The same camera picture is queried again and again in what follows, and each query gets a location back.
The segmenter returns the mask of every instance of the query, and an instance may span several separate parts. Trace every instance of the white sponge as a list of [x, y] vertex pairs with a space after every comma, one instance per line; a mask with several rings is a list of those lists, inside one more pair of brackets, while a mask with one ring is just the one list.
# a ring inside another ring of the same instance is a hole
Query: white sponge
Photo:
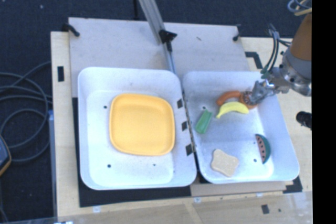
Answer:
[[225, 176], [232, 177], [238, 165], [239, 159], [237, 157], [228, 155], [221, 150], [215, 150], [213, 152], [213, 160], [211, 162], [211, 168], [213, 170]]

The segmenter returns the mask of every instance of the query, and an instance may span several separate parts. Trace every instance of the yellow plate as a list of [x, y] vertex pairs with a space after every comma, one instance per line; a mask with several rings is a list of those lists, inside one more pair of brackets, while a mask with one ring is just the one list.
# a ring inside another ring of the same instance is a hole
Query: yellow plate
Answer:
[[110, 110], [110, 140], [124, 153], [160, 156], [175, 143], [174, 113], [162, 98], [123, 93], [116, 96]]

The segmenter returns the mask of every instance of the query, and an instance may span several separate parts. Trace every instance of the yellow banana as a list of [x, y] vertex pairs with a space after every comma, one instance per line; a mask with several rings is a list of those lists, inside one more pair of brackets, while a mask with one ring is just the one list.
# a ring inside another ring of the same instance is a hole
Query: yellow banana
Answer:
[[245, 106], [240, 102], [227, 102], [220, 106], [219, 113], [216, 115], [216, 118], [219, 119], [220, 116], [230, 111], [236, 111], [239, 113], [247, 114], [248, 108], [247, 106]]

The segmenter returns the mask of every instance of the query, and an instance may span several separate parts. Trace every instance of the toy watermelon slice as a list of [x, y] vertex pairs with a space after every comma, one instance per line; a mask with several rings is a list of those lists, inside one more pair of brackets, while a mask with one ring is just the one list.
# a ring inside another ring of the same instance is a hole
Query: toy watermelon slice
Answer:
[[268, 140], [261, 134], [256, 134], [256, 139], [259, 147], [259, 152], [261, 156], [262, 163], [264, 164], [268, 161], [269, 156], [271, 155], [271, 147]]

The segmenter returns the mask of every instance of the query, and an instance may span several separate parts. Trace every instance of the wooden table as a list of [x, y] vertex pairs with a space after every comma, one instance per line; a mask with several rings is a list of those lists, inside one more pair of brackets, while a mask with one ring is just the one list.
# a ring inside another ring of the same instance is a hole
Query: wooden table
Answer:
[[[192, 185], [192, 197], [123, 202], [81, 208], [79, 206], [71, 100], [72, 77], [69, 35], [72, 34], [65, 32], [51, 33], [57, 216], [60, 220], [73, 221], [76, 218], [82, 218], [89, 221], [92, 218], [101, 218], [99, 220], [101, 223], [104, 223], [104, 221], [111, 223], [109, 219], [113, 217], [116, 223], [123, 223], [123, 221], [126, 223], [127, 219], [135, 217], [140, 220], [138, 223], [147, 223], [158, 219], [160, 223], [181, 223], [181, 219], [184, 223], [214, 223], [223, 217], [221, 212], [226, 212], [226, 216], [231, 214], [232, 217], [240, 215], [240, 218], [235, 218], [243, 220], [244, 216], [239, 212], [241, 210], [250, 210], [253, 212], [252, 216], [255, 216], [256, 219], [263, 216], [265, 220], [267, 217], [268, 221], [273, 221], [273, 218], [276, 220], [279, 216], [263, 212], [260, 209], [260, 203], [268, 205], [268, 207], [270, 204], [274, 206], [281, 205], [282, 208], [286, 207], [286, 216], [297, 217], [300, 209], [293, 207], [290, 203], [293, 197], [305, 204], [308, 212], [305, 211], [303, 215], [308, 219], [310, 218], [311, 211], [309, 209], [312, 203], [311, 130], [301, 126], [296, 121], [296, 114], [299, 111], [311, 112], [311, 98], [302, 97], [293, 91], [287, 94], [280, 94], [278, 99], [300, 164], [299, 178], [303, 187], [302, 193], [293, 194], [292, 197], [282, 193], [283, 187], [291, 185], [293, 182], [276, 183], [275, 186], [268, 185], [264, 187], [259, 185], [262, 191], [258, 191], [258, 185], [256, 185], [254, 189], [257, 192], [251, 191], [251, 187], [248, 184], [240, 184], [230, 190], [221, 189], [221, 192], [218, 192], [216, 186], [204, 189], [204, 186], [194, 184]], [[263, 65], [268, 61], [272, 49], [272, 40], [270, 38], [245, 37], [240, 38], [239, 42], [241, 42], [245, 52], [258, 53]], [[253, 58], [247, 58], [247, 66], [251, 71], [257, 70]], [[57, 75], [59, 67], [63, 67], [64, 70], [64, 77], [61, 80], [59, 80]]]

